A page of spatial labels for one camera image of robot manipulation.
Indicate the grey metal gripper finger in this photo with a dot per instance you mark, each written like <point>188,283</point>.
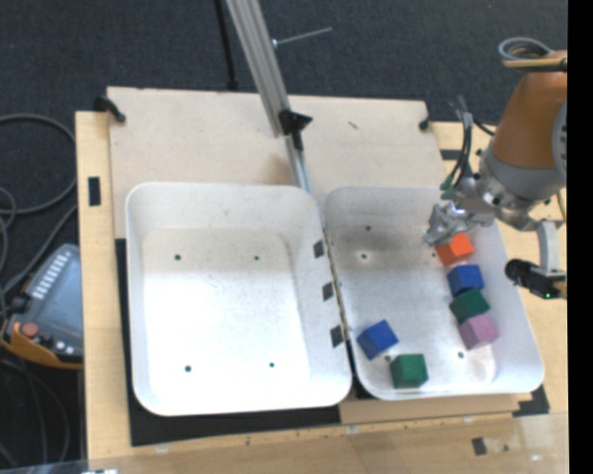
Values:
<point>434,234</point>
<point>455,227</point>

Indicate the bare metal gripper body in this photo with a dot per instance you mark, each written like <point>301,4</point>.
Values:
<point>479,203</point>

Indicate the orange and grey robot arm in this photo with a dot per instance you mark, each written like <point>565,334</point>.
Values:
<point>529,116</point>

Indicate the orange cube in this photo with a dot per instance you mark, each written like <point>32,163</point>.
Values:
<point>457,250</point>

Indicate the blue cube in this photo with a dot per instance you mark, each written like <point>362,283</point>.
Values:
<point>466,279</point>
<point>377,339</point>

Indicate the white plastic tray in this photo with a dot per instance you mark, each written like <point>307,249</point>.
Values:
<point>227,304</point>
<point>405,294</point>

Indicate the green cube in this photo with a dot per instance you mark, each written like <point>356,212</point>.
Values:
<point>469,305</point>
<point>408,371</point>

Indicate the pink cube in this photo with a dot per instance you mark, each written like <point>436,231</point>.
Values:
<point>478,332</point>

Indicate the pale wood board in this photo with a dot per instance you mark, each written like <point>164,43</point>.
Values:
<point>202,136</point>

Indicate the black cylinder on white bracket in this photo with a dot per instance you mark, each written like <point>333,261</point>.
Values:
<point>533,274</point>

